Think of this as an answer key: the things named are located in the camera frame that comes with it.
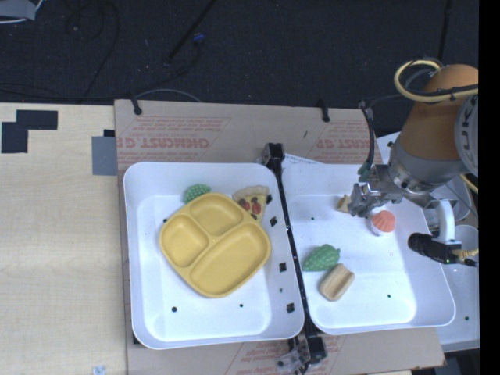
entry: beige wooden surface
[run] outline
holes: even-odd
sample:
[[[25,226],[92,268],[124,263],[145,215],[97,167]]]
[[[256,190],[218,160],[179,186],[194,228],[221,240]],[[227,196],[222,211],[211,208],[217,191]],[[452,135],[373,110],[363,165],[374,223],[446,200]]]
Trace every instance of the beige wooden surface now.
[[[112,106],[0,104],[59,111],[0,154],[0,374],[127,372],[116,177],[92,175],[91,138]]]

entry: black fabric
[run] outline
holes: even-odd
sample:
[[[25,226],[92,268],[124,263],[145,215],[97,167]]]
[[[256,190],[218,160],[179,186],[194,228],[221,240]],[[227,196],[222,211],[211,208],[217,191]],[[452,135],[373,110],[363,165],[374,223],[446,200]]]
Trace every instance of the black fabric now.
[[[479,0],[212,1],[46,0],[35,21],[0,25],[0,102],[355,108],[396,94],[408,60],[478,67]],[[377,104],[377,136],[401,130],[411,105]]]

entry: cardboard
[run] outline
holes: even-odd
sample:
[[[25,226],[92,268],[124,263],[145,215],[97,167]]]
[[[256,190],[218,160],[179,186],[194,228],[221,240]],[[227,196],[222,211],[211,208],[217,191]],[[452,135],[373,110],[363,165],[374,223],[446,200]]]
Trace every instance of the cardboard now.
[[[134,343],[130,320],[130,277],[123,175],[141,161],[253,163],[266,143],[281,143],[286,153],[322,163],[362,163],[370,139],[358,109],[329,109],[330,122],[318,108],[221,105],[140,101],[136,116],[129,100],[115,102],[120,227],[129,374],[278,373],[276,357],[288,341],[233,343],[151,350]],[[378,148],[375,163],[382,163]],[[444,365],[434,328],[323,335],[327,358],[307,373],[376,373]]]

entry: toy bread slice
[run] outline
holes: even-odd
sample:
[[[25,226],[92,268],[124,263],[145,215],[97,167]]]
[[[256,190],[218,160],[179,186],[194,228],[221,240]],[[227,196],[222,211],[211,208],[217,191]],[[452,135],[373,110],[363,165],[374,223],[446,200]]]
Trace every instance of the toy bread slice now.
[[[331,302],[338,300],[354,280],[354,273],[338,263],[321,281],[320,293]]]

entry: toy pizza slice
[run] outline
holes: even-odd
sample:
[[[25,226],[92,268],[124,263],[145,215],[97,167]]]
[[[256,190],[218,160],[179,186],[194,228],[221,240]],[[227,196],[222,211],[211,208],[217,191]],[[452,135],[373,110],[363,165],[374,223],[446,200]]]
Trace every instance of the toy pizza slice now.
[[[248,186],[233,193],[233,200],[243,207],[252,218],[262,222],[269,196],[267,186]]]

